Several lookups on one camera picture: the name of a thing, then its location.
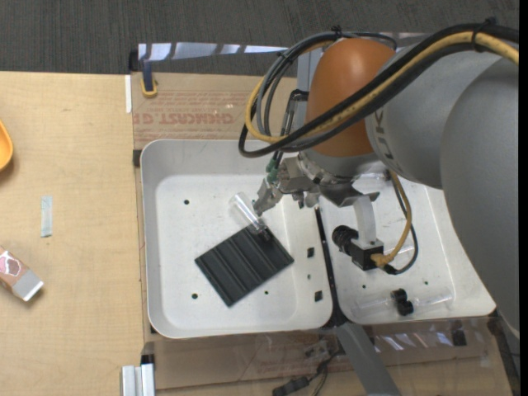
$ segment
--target wooden table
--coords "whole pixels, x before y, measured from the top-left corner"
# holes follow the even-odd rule
[[[15,147],[0,173],[0,243],[45,282],[30,303],[0,292],[0,394],[119,395],[120,368],[137,365],[144,345],[124,77],[0,73],[0,80],[0,119]],[[48,238],[40,236],[42,196],[53,196]],[[511,394],[493,340],[485,358],[389,371],[404,394]],[[159,393],[268,395],[283,383]],[[348,371],[329,377],[321,395],[329,394],[363,390]]]

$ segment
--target dark floor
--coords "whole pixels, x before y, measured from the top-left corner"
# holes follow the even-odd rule
[[[334,25],[433,32],[494,16],[519,28],[519,7],[520,0],[0,0],[0,70],[127,73],[141,42],[287,46]],[[514,360],[520,370],[520,355]]]

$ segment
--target yellow cable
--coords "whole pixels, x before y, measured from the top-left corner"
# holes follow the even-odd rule
[[[411,224],[413,223],[413,213],[411,212],[411,205],[409,204],[409,200],[407,198],[407,195],[405,194],[405,190],[403,189],[402,182],[399,180],[398,175],[392,171],[390,172],[390,176],[392,177],[394,184],[398,188],[398,192],[402,196],[403,204],[405,206],[405,210],[407,211],[407,215],[405,217],[406,222],[405,227],[403,228],[402,236],[398,240],[398,243],[396,244],[396,247],[394,247],[392,252],[387,255],[372,254],[370,256],[370,259],[375,262],[377,267],[382,267],[386,264],[389,264],[398,255],[398,252],[402,248],[405,239],[407,239],[407,236],[409,235],[409,231],[411,230]]]
[[[347,107],[342,112],[334,116],[331,120],[328,120],[327,122],[321,124],[317,128],[314,128],[308,134],[306,134],[306,136],[312,136],[314,134],[317,134],[318,132],[325,130],[329,126],[335,125],[336,123],[339,123],[342,120],[352,117],[363,106],[365,106],[366,104],[371,102],[374,98],[376,98],[386,87],[388,87],[392,82],[394,82],[397,78],[399,78],[404,72],[406,72],[408,69],[410,69],[415,64],[419,63],[421,60],[425,59],[427,56],[434,54],[435,52],[442,50],[445,47],[448,47],[450,45],[470,43],[472,39],[473,39],[473,32],[460,32],[458,34],[449,35],[446,38],[443,38],[442,40],[437,41],[435,44],[430,45],[425,50],[423,50],[420,54],[412,58],[407,64],[405,64],[393,76],[391,76],[390,78],[385,80],[383,83],[381,83],[370,94],[362,97],[356,103],[352,104],[351,106]],[[511,60],[517,66],[519,65],[519,50],[515,49],[509,44],[491,35],[484,34],[482,32],[476,35],[475,42],[481,46],[489,48],[490,50],[492,50],[493,52],[497,54],[500,54],[502,57]],[[251,133],[251,135],[253,135],[255,138],[258,138],[262,141],[272,144],[272,143],[278,142],[279,140],[283,139],[284,136],[268,136],[265,134],[261,134],[258,130],[256,130],[253,127],[253,124],[251,122],[251,107],[253,105],[253,102],[257,98],[258,90],[260,89],[261,85],[262,85],[262,80],[257,84],[257,86],[255,87],[255,89],[253,90],[251,96],[249,97],[247,101],[245,122],[246,122],[247,130]]]

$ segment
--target black rubber mat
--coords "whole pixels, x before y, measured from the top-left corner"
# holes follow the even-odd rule
[[[195,261],[222,300],[231,306],[294,259],[271,231],[264,237],[245,228]]]

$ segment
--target white mounting plate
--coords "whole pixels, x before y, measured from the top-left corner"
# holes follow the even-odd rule
[[[392,183],[380,179],[383,175],[366,174],[354,183],[362,193],[379,192],[373,203],[376,234],[384,243],[384,252],[390,252],[400,239],[405,217],[399,207]],[[416,230],[418,256],[411,269],[391,276],[380,269],[363,271],[349,256],[329,243],[335,275],[337,297],[342,312],[354,323],[398,323],[434,318],[478,317],[490,314],[496,307],[456,236],[450,222],[443,191],[400,178],[412,209],[412,224]],[[332,231],[345,224],[356,229],[356,215],[352,207],[337,208],[320,199],[323,225],[328,241]],[[408,235],[405,244],[391,265],[405,266],[413,255],[413,240]],[[434,298],[448,290],[449,304],[416,306],[412,315],[401,316],[392,304],[375,313],[356,311],[360,305],[389,298],[391,290],[405,289],[408,298]]]
[[[250,149],[262,146],[248,142]],[[235,141],[162,139],[141,156],[148,316],[163,336],[188,338],[322,327],[332,299],[313,210],[290,197],[262,218],[294,263],[231,307],[195,259],[241,229],[229,214],[238,192],[257,198],[268,158]],[[307,249],[314,248],[313,257]],[[323,298],[315,301],[315,293]]]

